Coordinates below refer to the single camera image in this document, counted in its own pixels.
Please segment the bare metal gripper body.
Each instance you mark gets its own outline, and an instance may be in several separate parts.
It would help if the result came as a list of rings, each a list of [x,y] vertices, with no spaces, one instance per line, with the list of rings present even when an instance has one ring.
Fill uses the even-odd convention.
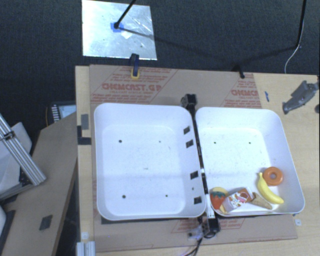
[[[306,80],[302,82],[303,84],[303,96],[304,97],[313,97],[316,92],[319,90],[319,82],[308,83]]]

